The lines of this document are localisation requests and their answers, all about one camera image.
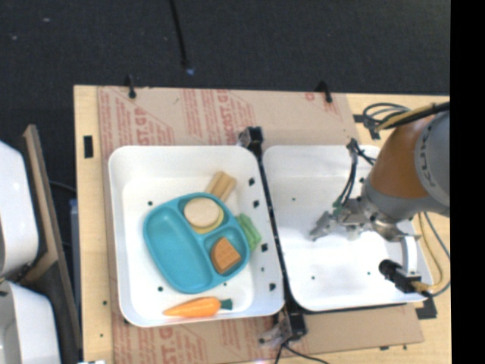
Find black cylinder on white bracket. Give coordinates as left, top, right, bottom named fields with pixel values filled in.
left=378, top=233, right=424, bottom=294

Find beige bread sticks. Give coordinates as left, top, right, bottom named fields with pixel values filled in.
left=204, top=170, right=238, bottom=203

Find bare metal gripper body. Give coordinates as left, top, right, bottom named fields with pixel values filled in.
left=333, top=197, right=409, bottom=243

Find blue divided plate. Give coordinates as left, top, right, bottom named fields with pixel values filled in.
left=142, top=192, right=252, bottom=295

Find round beige biscuit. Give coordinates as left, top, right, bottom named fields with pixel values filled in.
left=183, top=196, right=224, bottom=235

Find brown cardboard board red print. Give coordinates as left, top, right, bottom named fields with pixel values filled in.
left=96, top=85, right=426, bottom=364

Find brown waffle slice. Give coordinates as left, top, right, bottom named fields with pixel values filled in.
left=210, top=236, right=243, bottom=275

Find orange carrot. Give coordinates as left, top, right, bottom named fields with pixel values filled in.
left=162, top=296, right=234, bottom=319

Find white plastic tray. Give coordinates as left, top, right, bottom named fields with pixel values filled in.
left=108, top=144, right=286, bottom=328
left=261, top=143, right=435, bottom=314

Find green ribbed block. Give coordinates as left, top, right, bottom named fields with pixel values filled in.
left=235, top=212, right=263, bottom=253

